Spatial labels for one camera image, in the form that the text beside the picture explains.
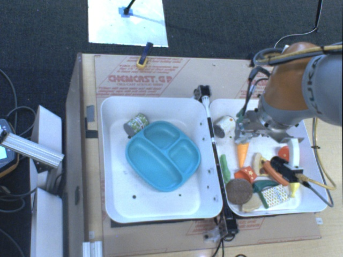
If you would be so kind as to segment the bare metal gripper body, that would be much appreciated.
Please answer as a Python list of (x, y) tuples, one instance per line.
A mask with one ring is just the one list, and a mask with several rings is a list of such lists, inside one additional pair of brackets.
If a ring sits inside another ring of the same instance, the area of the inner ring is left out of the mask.
[(269, 137), (277, 143), (287, 143), (290, 139), (302, 142), (304, 137), (294, 137), (287, 133), (289, 125), (282, 125), (271, 118), (263, 109), (243, 111), (237, 114), (236, 129), (246, 133), (256, 133), (258, 136)]

